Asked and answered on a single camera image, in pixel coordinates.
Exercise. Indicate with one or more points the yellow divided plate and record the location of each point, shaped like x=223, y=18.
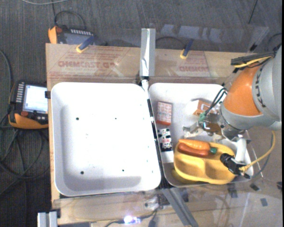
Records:
x=198, y=168

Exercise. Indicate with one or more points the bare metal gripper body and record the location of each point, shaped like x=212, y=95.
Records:
x=213, y=126

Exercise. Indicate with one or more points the orange patterned carton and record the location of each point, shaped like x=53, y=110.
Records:
x=164, y=113

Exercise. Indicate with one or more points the black and white cow carton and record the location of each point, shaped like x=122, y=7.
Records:
x=165, y=139

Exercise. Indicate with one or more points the orange carrot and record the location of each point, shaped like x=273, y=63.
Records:
x=195, y=144

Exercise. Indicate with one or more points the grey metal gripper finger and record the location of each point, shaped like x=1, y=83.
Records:
x=191, y=129

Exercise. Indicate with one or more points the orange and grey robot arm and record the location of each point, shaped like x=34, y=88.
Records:
x=243, y=96

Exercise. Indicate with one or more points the brown cardboard board red print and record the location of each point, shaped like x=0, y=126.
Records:
x=94, y=63

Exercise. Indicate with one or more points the red sausage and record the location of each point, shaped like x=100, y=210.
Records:
x=191, y=151

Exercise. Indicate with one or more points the white plastic tray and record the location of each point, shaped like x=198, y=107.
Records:
x=180, y=96
x=104, y=141

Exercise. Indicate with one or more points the orange and white packet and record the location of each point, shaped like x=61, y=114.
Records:
x=201, y=106

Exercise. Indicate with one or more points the black cylinder on white bracket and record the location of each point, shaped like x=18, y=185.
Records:
x=232, y=163

